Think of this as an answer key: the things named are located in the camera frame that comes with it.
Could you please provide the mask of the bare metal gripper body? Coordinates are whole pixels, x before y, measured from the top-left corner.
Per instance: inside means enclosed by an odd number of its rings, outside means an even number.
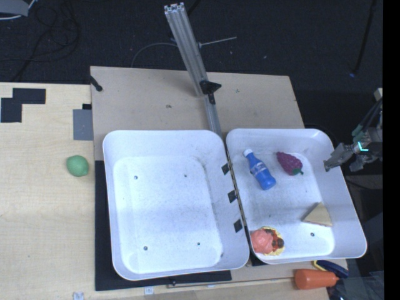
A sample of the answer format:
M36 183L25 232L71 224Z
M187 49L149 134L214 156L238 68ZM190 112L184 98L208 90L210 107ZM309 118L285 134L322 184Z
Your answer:
M382 130L369 127L353 137L356 145L357 160L360 162L374 162L383 158Z

